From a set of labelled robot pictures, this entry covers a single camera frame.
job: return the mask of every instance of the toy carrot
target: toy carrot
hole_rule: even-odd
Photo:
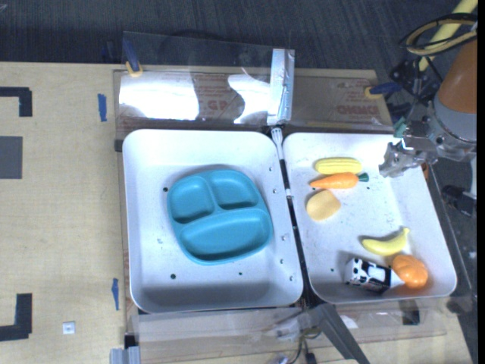
[[[319,187],[321,189],[350,189],[359,181],[369,181],[368,174],[363,173],[361,175],[355,175],[351,172],[333,174],[329,177],[314,180],[310,183],[310,186]]]

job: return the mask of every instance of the blue plate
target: blue plate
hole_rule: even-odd
[[[258,188],[239,171],[205,171],[177,181],[168,192],[167,211],[180,247],[203,265],[247,257],[273,234]]]

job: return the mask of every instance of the toy orange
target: toy orange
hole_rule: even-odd
[[[414,256],[396,256],[393,260],[392,269],[409,288],[422,288],[427,282],[426,266]]]

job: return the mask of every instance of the gray square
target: gray square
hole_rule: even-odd
[[[0,136],[0,179],[22,179],[21,136]]]

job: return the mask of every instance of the yellow corn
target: yellow corn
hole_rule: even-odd
[[[315,163],[315,170],[321,174],[357,174],[362,171],[362,163],[354,158],[324,158]]]

